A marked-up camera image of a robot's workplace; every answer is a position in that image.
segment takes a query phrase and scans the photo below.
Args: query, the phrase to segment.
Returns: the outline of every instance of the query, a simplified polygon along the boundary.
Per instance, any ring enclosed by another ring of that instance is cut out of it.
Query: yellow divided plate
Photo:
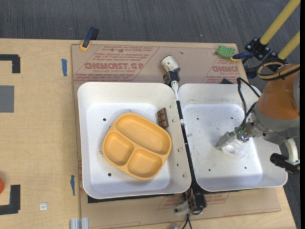
[[[164,129],[134,113],[117,118],[102,144],[106,160],[141,180],[158,174],[171,148],[171,137]]]

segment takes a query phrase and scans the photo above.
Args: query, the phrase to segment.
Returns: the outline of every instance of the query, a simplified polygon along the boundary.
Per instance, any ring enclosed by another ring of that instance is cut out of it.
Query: wooden tabletop
[[[10,186],[20,185],[18,213],[0,215],[0,228],[69,228],[81,218],[71,45],[80,41],[0,39],[0,54],[18,54],[21,73],[0,61],[0,85],[14,86],[14,112],[0,113],[0,206],[9,204]],[[126,42],[95,41],[94,44]],[[134,45],[200,47],[208,43],[132,42]],[[67,60],[63,77],[61,59]],[[75,177],[75,195],[71,192]],[[281,211],[193,220],[194,229],[295,228],[284,189],[276,188]],[[47,210],[40,205],[47,203]],[[159,224],[167,229],[172,223]],[[156,225],[130,227],[152,229]]]

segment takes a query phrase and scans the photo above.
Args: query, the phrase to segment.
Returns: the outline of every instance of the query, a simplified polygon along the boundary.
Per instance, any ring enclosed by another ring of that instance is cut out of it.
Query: yellow pipe
[[[298,31],[290,42],[278,53],[277,57],[283,60],[287,58],[287,56],[300,44],[300,35],[301,32]]]
[[[275,33],[281,28],[284,22],[300,4],[301,0],[290,0],[284,7],[282,12],[277,16],[275,21],[271,24],[265,34],[261,37],[260,42],[263,45],[267,45]]]

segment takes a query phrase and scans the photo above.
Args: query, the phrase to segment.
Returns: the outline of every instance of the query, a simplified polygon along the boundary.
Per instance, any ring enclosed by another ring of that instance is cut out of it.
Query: white tray
[[[257,97],[248,86],[243,84],[241,89],[250,108]],[[272,153],[280,153],[278,145],[250,138],[241,142],[243,158],[214,148],[219,138],[244,118],[236,84],[185,84],[179,89],[179,98],[196,180],[204,190],[279,187],[287,182],[285,170],[270,162]]]
[[[161,83],[85,83],[78,89],[83,187],[97,199],[182,193],[191,185],[190,169],[174,93]],[[104,137],[122,114],[133,112],[156,123],[166,107],[172,149],[153,179],[136,179],[102,155]]]

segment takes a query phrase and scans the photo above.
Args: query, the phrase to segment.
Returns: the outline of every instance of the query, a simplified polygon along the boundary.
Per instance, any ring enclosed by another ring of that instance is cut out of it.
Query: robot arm
[[[235,138],[246,142],[250,137],[262,137],[278,145],[284,143],[289,157],[272,154],[270,160],[276,166],[293,174],[298,173],[300,163],[293,138],[286,139],[279,132],[300,127],[300,72],[299,65],[286,64],[272,76],[257,103],[246,114],[243,123],[232,132],[226,132],[215,145],[217,149],[232,142]],[[251,113],[251,120],[246,121]]]

